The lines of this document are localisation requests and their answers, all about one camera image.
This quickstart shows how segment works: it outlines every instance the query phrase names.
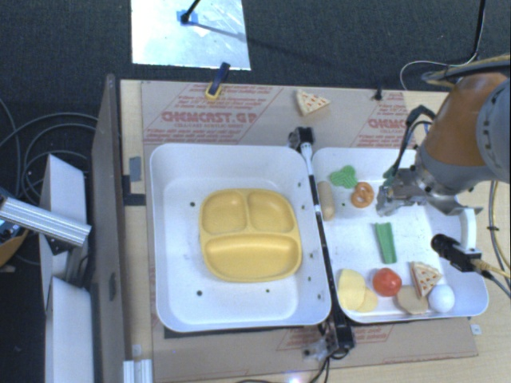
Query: yellow divided plate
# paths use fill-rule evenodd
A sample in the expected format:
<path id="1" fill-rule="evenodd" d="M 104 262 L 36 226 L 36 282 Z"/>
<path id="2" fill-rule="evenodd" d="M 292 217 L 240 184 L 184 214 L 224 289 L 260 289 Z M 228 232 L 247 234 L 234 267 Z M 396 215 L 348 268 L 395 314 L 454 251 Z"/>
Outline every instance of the yellow divided plate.
<path id="1" fill-rule="evenodd" d="M 302 262 L 295 213 L 275 191 L 215 191 L 200 207 L 200 247 L 208 269 L 233 282 L 294 274 Z"/>

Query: toy pizza slice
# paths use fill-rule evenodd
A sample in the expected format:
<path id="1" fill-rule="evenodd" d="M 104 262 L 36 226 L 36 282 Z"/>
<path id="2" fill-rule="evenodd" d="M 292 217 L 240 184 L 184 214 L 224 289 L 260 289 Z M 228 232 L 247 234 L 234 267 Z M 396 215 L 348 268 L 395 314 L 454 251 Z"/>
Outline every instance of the toy pizza slice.
<path id="1" fill-rule="evenodd" d="M 414 280 L 417 296 L 425 297 L 437 285 L 442 277 L 440 271 L 425 263 L 413 261 L 410 263 L 412 279 Z"/>
<path id="2" fill-rule="evenodd" d="M 296 93 L 296 99 L 298 101 L 300 111 L 304 116 L 310 115 L 311 113 L 330 104 L 328 99 L 319 97 L 312 93 L 306 93 L 302 89 L 299 89 Z"/>

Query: black divider rod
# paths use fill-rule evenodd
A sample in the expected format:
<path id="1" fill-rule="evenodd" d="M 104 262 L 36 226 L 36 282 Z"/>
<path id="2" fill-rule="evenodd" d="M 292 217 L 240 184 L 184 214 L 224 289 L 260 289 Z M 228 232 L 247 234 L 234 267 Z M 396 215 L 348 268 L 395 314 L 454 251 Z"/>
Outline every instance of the black divider rod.
<path id="1" fill-rule="evenodd" d="M 188 23 L 188 21 L 190 20 L 190 16 L 192 15 L 192 12 L 196 8 L 197 4 L 199 4 L 199 3 L 200 3 L 200 0 L 195 0 L 192 3 L 192 5 L 190 6 L 190 8 L 188 9 L 188 11 L 181 15 L 181 23 L 182 24 Z"/>

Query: gray carpet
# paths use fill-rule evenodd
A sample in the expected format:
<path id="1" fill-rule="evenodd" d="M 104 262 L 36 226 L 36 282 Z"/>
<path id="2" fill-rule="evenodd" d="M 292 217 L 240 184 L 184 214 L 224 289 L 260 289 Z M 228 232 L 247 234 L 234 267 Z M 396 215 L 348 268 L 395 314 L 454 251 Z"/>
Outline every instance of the gray carpet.
<path id="1" fill-rule="evenodd" d="M 409 61 L 465 61 L 479 0 L 242 0 L 252 71 L 230 82 L 400 89 Z M 480 56 L 509 52 L 511 0 L 488 0 Z M 130 0 L 0 0 L 0 98 L 17 126 L 54 112 L 96 115 L 107 73 L 208 81 L 212 71 L 131 63 Z M 409 89 L 432 69 L 405 73 Z M 0 110 L 0 141 L 10 125 Z M 47 124 L 23 131 L 25 149 Z M 36 149 L 87 153 L 87 132 L 60 132 Z M 0 185 L 15 188 L 15 147 L 0 148 Z M 86 164 L 73 161 L 80 168 Z M 41 175 L 44 166 L 34 168 Z M 20 255 L 38 259 L 34 240 Z M 44 313 L 38 268 L 13 259 L 0 274 L 0 381 L 43 381 Z"/>

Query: toy tomato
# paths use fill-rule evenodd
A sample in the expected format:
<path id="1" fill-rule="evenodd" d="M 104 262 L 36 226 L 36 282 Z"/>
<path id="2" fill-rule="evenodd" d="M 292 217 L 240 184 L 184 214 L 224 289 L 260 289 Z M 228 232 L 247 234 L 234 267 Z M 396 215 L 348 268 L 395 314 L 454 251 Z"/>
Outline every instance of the toy tomato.
<path id="1" fill-rule="evenodd" d="M 383 297 L 393 297 L 401 289 L 401 277 L 390 268 L 378 270 L 373 277 L 373 287 Z"/>

